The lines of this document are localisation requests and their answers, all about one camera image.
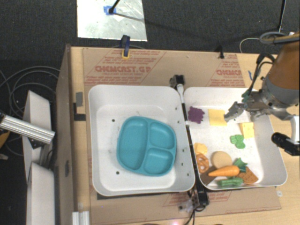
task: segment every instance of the metal plate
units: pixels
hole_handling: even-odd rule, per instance
[[[79,38],[147,41],[142,0],[121,0],[116,13],[107,15],[104,7],[116,0],[77,0],[77,32]]]

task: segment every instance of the metal rod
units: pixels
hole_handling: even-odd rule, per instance
[[[19,120],[8,115],[1,114],[0,128],[45,144],[51,143],[55,132],[32,125],[31,123]]]
[[[109,14],[113,14],[113,10],[116,8],[116,6],[118,5],[119,2],[120,2],[120,0],[116,0],[114,5],[110,9],[108,9]]]
[[[187,138],[188,138],[189,148],[190,148],[192,161],[193,161],[193,167],[194,167],[196,188],[197,188],[197,192],[198,192],[199,203],[200,203],[201,208],[205,208],[209,204],[209,200],[208,200],[207,192],[206,192],[204,186],[202,185],[202,183],[200,181],[200,176],[199,176],[198,167],[197,167],[197,161],[195,159],[196,156],[195,156],[192,137],[191,137],[191,132],[190,132],[190,129],[189,129],[189,124],[188,124],[188,113],[187,113],[187,109],[186,109],[186,105],[185,105],[184,97],[183,97],[183,85],[182,84],[177,84],[176,88],[177,88],[177,91],[180,95],[184,121],[185,121],[185,124],[186,124]]]
[[[278,29],[279,29],[279,32],[281,31],[281,26],[282,26],[282,20],[283,20],[283,14],[285,12],[285,3],[286,3],[286,0],[282,0],[282,3],[281,3],[281,11],[280,11],[280,19],[279,19],[279,24],[278,24]]]

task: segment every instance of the blue clip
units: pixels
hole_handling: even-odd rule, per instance
[[[249,73],[250,80],[253,81],[252,73],[249,70],[248,70],[248,73]]]
[[[113,15],[114,13],[117,13],[117,9],[114,8],[113,13],[110,14],[110,13],[108,12],[108,10],[109,10],[111,7],[112,7],[112,6],[104,6],[104,7],[103,7],[104,12],[105,12],[106,15]]]
[[[120,48],[124,48],[122,51],[122,58],[128,59],[129,58],[129,47],[130,47],[130,36],[123,35],[120,41]]]

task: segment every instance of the yellow toy cheese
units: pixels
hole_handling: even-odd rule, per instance
[[[205,144],[199,142],[194,143],[194,149],[196,154],[202,153],[205,155],[207,153],[207,147],[205,146]]]
[[[224,110],[217,110],[217,109],[209,109],[208,110],[208,117],[210,120],[211,126],[227,126],[227,122],[224,119]]]
[[[252,122],[243,122],[239,125],[245,139],[254,137],[254,124]]]

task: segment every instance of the white tray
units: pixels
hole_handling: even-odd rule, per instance
[[[180,97],[170,87],[97,85],[89,92],[92,176],[102,195],[132,195],[187,191],[195,175]],[[174,166],[161,177],[124,169],[117,160],[117,140],[123,122],[143,116],[164,122],[176,134]]]
[[[233,161],[241,158],[248,163],[250,170],[258,177],[254,184],[242,184],[240,187],[219,187],[217,180],[225,177],[217,177],[206,187],[210,190],[240,189],[252,187],[279,186],[285,183],[287,173],[279,148],[271,141],[273,128],[269,116],[261,116],[254,122],[255,138],[245,139],[246,147],[237,149],[230,143],[230,136],[241,134],[239,123],[250,122],[249,113],[244,113],[230,120],[226,127],[214,127],[210,125],[208,109],[222,109],[225,113],[234,101],[241,101],[241,95],[245,88],[207,88],[192,87],[184,93],[187,111],[190,107],[201,108],[205,114],[201,124],[189,122],[193,143],[204,143],[208,147],[206,157],[210,157],[215,151],[227,152]]]

